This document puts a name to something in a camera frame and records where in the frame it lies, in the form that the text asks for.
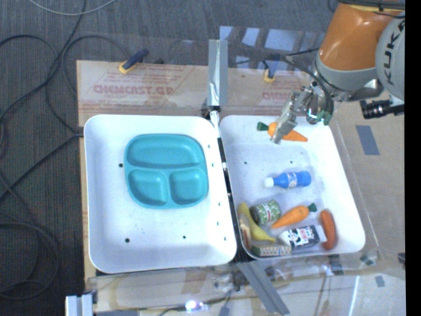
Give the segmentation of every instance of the gray carpet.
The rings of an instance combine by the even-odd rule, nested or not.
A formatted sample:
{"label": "gray carpet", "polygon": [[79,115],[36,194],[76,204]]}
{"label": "gray carpet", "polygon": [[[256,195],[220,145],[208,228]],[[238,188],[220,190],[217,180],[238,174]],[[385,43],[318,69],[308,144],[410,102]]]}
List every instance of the gray carpet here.
{"label": "gray carpet", "polygon": [[76,59],[123,61],[147,39],[145,62],[205,65],[182,40],[218,39],[222,26],[242,30],[238,38],[246,28],[322,34],[337,5],[119,0],[67,16],[84,1],[89,12],[110,0],[34,1],[62,14],[0,0],[0,315],[8,316],[64,315],[65,296],[84,291]]}

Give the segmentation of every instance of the bottle cap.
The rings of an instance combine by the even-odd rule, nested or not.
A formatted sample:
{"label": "bottle cap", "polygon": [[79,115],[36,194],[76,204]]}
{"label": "bottle cap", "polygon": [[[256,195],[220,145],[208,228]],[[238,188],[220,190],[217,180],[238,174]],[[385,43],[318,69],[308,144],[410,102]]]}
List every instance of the bottle cap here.
{"label": "bottle cap", "polygon": [[274,187],[274,179],[273,178],[266,178],[264,180],[264,187]]}

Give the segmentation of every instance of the metal bracket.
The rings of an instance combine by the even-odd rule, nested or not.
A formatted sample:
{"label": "metal bracket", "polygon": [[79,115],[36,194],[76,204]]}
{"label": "metal bracket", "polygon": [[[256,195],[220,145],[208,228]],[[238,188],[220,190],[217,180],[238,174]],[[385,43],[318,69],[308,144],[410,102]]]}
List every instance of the metal bracket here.
{"label": "metal bracket", "polygon": [[228,102],[228,42],[209,40],[208,107]]}
{"label": "metal bracket", "polygon": [[93,296],[66,296],[66,316],[93,316]]}
{"label": "metal bracket", "polygon": [[258,261],[237,263],[237,266],[250,282],[268,313],[289,314],[287,306]]}

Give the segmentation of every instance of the tape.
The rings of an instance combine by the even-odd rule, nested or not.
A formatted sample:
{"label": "tape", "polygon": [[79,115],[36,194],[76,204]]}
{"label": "tape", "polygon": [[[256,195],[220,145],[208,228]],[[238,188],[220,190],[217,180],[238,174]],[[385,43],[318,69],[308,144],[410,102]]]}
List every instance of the tape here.
{"label": "tape", "polygon": [[380,155],[379,149],[377,148],[376,140],[374,139],[371,126],[369,125],[356,125],[362,150],[365,155]]}
{"label": "tape", "polygon": [[376,276],[375,279],[376,279],[377,287],[381,288],[385,286],[383,276],[381,275]]}

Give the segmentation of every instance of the blue divided tray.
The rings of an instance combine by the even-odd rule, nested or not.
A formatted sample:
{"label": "blue divided tray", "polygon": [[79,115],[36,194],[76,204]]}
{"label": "blue divided tray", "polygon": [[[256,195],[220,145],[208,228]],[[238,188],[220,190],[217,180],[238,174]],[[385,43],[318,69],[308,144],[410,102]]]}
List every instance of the blue divided tray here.
{"label": "blue divided tray", "polygon": [[141,134],[124,152],[129,193],[141,206],[155,209],[197,205],[209,180],[199,142],[181,134]]}

